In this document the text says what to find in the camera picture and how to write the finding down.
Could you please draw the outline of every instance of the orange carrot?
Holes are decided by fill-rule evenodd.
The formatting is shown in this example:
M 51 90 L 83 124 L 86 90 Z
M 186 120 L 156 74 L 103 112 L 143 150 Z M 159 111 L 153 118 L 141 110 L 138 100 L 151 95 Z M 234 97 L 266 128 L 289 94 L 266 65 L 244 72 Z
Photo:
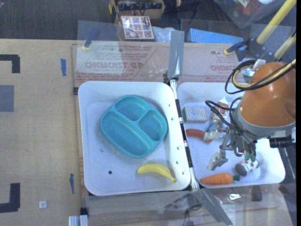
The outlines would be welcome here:
M 187 136 L 195 136 L 195 137 L 199 137 L 201 139 L 204 139 L 204 135 L 205 132 L 203 132 L 202 130 L 198 130 L 198 129 L 187 129 L 186 130 L 186 135 Z
M 206 178 L 202 178 L 200 182 L 207 183 L 207 184 L 221 185 L 221 184 L 229 184 L 233 180 L 239 181 L 239 175 L 232 176 L 228 172 L 223 172 L 223 173 L 218 173 L 218 174 L 208 176 Z

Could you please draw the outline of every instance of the wooden table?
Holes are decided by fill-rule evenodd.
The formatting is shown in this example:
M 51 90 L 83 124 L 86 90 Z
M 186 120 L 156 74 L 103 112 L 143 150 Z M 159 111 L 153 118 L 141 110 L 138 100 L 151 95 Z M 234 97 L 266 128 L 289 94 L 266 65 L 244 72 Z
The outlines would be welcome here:
M 13 86 L 14 92 L 13 112 L 0 111 L 0 203 L 9 202 L 11 184 L 20 184 L 20 208 L 0 213 L 0 225 L 63 226 L 68 225 L 69 216 L 79 215 L 82 203 L 79 155 L 82 152 L 71 52 L 76 43 L 71 40 L 0 40 L 0 54 L 20 57 L 20 73 L 12 73 L 10 61 L 0 61 L 0 86 Z M 61 59 L 66 61 L 66 76 Z M 250 226 L 292 225 L 282 194 L 276 195 L 279 206 L 233 212 L 232 222 Z M 39 203 L 43 201 L 47 207 L 40 209 Z M 199 215 L 192 215 L 192 220 L 210 226 L 224 225 L 205 219 L 209 216 L 201 211 Z M 91 225 L 99 225 L 96 219 L 96 216 L 89 219 Z M 183 218 L 179 218 L 131 225 L 182 225 L 182 222 Z

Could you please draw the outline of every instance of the blue plate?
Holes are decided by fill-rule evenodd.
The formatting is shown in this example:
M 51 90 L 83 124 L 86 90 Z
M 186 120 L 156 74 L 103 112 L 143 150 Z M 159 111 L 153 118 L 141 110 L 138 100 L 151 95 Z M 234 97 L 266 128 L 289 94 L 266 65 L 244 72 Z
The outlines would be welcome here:
M 167 133 L 167 121 L 150 103 L 134 95 L 117 100 L 103 114 L 105 137 L 125 154 L 141 158 L 156 149 Z

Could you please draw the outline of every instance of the toy banana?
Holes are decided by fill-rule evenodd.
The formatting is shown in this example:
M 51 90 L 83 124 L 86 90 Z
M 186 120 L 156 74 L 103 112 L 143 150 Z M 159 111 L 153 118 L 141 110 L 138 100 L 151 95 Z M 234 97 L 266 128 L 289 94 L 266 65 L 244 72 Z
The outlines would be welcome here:
M 148 162 L 145 163 L 143 165 L 141 165 L 138 170 L 138 173 L 158 173 L 164 177 L 169 178 L 170 180 L 172 180 L 173 182 L 175 182 L 175 178 L 171 175 L 170 170 L 168 169 L 167 166 L 160 164 L 160 163 L 156 163 L 156 162 Z

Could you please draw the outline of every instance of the clear plastic panel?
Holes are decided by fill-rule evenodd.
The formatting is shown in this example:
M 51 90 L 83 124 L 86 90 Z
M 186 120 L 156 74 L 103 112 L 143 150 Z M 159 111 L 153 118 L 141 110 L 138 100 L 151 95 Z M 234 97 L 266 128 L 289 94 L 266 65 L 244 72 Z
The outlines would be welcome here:
M 86 81 L 163 82 L 173 29 L 166 28 L 165 38 L 157 27 L 152 30 L 154 40 L 133 41 L 125 38 L 122 24 L 79 21 L 79 43 L 72 48 L 74 86 Z M 288 63 L 295 59 L 286 56 L 288 50 L 295 52 L 295 27 L 252 24 L 240 29 L 232 22 L 183 19 L 181 30 L 186 43 L 179 83 L 225 82 L 239 63 L 249 59 Z M 242 72 L 238 81 L 247 82 L 246 74 Z
M 84 203 L 90 222 L 100 225 L 292 225 L 279 185 L 87 196 Z

